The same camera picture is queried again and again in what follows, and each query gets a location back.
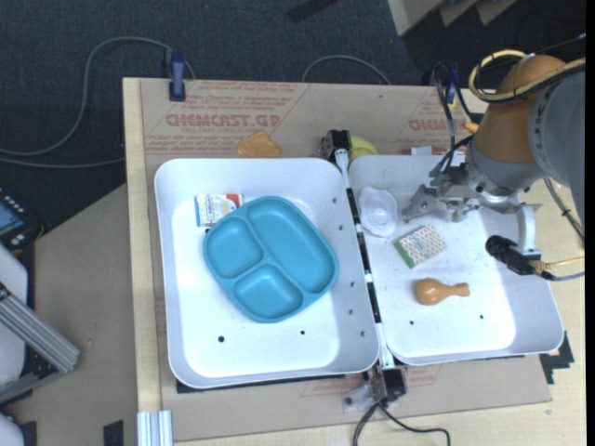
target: blue clamp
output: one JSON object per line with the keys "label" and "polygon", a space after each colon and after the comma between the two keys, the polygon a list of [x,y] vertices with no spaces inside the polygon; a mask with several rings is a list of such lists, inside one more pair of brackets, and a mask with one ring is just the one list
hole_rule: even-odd
{"label": "blue clamp", "polygon": [[169,83],[169,100],[186,100],[186,88],[184,87],[184,66],[185,63],[183,53],[174,51],[171,54],[170,63],[171,82]]}

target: blue divided plate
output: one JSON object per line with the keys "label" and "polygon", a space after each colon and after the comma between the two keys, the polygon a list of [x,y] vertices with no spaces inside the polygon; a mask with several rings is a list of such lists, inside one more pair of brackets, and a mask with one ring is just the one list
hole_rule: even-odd
{"label": "blue divided plate", "polygon": [[223,217],[203,244],[205,262],[235,304],[262,322],[282,321],[337,280],[335,253],[298,208],[261,197]]}

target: table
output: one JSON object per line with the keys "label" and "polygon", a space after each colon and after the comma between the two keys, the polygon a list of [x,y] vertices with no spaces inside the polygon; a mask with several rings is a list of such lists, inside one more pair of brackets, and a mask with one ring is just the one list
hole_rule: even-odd
{"label": "table", "polygon": [[[411,135],[416,131],[419,133],[420,127],[421,133],[426,131],[431,135],[429,139],[432,145],[439,146],[442,142],[442,136],[437,135],[438,133],[432,129],[440,114],[432,106],[431,90],[427,88],[200,81],[187,85],[187,94],[191,99],[185,103],[170,103],[164,100],[167,94],[165,80],[124,80],[135,352],[138,405],[141,412],[156,413],[164,409],[164,363],[160,362],[157,335],[160,327],[157,319],[159,316],[156,318],[156,310],[160,306],[156,304],[153,290],[159,280],[154,276],[158,256],[152,250],[155,229],[152,228],[150,220],[151,173],[156,166],[171,158],[172,154],[191,156],[196,153],[197,147],[192,145],[190,137],[164,139],[168,136],[160,131],[164,129],[167,117],[170,123],[184,120],[185,127],[192,127],[188,124],[190,119],[187,115],[198,110],[207,110],[211,114],[210,121],[214,122],[216,119],[213,119],[213,116],[219,117],[223,113],[237,111],[237,107],[240,107],[237,101],[232,103],[228,99],[216,96],[228,95],[229,91],[239,90],[244,91],[238,93],[242,94],[243,102],[248,101],[245,94],[260,95],[260,99],[250,99],[252,105],[249,107],[244,105],[247,107],[247,114],[240,120],[260,121],[259,126],[270,132],[282,145],[284,156],[307,156],[320,141],[320,135],[327,129],[345,128],[346,125],[361,128],[362,134],[369,136],[384,153],[395,153],[408,149],[407,145],[418,144],[420,139],[412,138]],[[200,95],[203,94],[210,95],[210,100],[200,100]],[[155,107],[165,104],[166,111],[160,115],[158,109],[149,108],[149,105],[153,105],[148,104],[150,100],[154,101]],[[150,111],[153,109],[157,115],[152,118]],[[257,119],[257,113],[262,115],[260,119]],[[399,140],[402,147],[395,143],[395,135],[390,132],[395,127],[397,132],[400,131]],[[208,156],[230,156],[233,141],[244,135],[245,132],[238,132],[226,139],[203,138],[199,151],[209,151]],[[168,141],[168,146],[157,143],[159,140]],[[527,202],[544,204],[537,215],[537,246],[542,250],[544,259],[577,256],[581,249],[544,187],[535,184],[534,189],[524,198]],[[575,364],[571,369],[556,372],[556,384],[550,387],[552,401],[502,409],[420,416],[410,418],[407,423],[416,427],[445,427],[450,431],[453,443],[457,445],[482,444],[488,440],[495,444],[510,445],[586,443],[584,279],[555,284],[552,290],[575,356]],[[301,411],[292,408],[291,404],[287,404],[286,408],[287,414],[301,414]],[[204,412],[193,413],[200,416],[201,413],[208,414],[209,411],[205,408]],[[240,414],[246,415],[249,423],[256,418],[258,412],[244,411]],[[179,444],[349,444],[356,417],[357,415],[350,416],[346,425],[302,427],[289,431],[251,434],[241,438],[235,436],[189,439]],[[232,419],[239,421],[239,416],[218,416],[217,419],[229,426],[233,423]],[[395,437],[395,429],[389,422],[374,421],[366,427],[362,435],[362,444],[393,444],[395,441],[421,444],[417,442],[421,439],[409,436],[411,433],[399,432],[400,436]],[[443,439],[432,441],[433,444],[442,444]]]}

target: white tray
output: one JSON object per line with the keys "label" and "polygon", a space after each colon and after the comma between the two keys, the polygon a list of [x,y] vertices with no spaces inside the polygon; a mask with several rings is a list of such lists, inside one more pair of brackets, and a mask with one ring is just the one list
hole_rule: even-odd
{"label": "white tray", "polygon": [[[155,176],[165,280],[169,362],[195,388],[348,374],[377,359],[378,340],[349,203],[338,170],[319,159],[177,159]],[[299,314],[249,319],[227,297],[202,256],[205,228],[193,197],[275,195],[321,232],[339,265],[335,285]]]}
{"label": "white tray", "polygon": [[[364,187],[388,190],[403,210],[441,157],[375,155],[350,167],[357,200]],[[410,269],[393,242],[415,228],[432,225],[446,250]],[[439,208],[408,224],[399,219],[389,239],[370,234],[370,257],[387,345],[399,360],[412,364],[463,361],[548,352],[563,337],[562,323],[549,284],[520,276],[485,251],[494,234],[518,239],[515,215],[481,208],[461,222]],[[447,284],[467,282],[469,297],[452,296],[435,306],[417,302],[417,281],[436,278]]]}

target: black floor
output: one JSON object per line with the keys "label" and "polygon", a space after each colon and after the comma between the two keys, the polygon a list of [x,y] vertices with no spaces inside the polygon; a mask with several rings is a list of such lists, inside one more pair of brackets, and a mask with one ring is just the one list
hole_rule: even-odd
{"label": "black floor", "polygon": [[[142,36],[184,52],[202,79],[299,81],[308,65],[341,54],[364,59],[395,85],[423,84],[438,61],[461,81],[485,53],[539,51],[586,30],[586,0],[521,0],[483,26],[475,9],[445,28],[429,14],[405,37],[386,0],[0,0],[0,184],[15,190],[52,230],[123,184],[123,163],[58,169],[9,164],[87,164],[124,156],[121,78],[159,77],[163,51],[140,43],[106,46],[90,67],[88,110],[67,143],[35,157],[73,126],[86,59],[100,42]],[[585,56],[585,42],[549,51]],[[329,61],[321,83],[382,84],[364,66]]]}

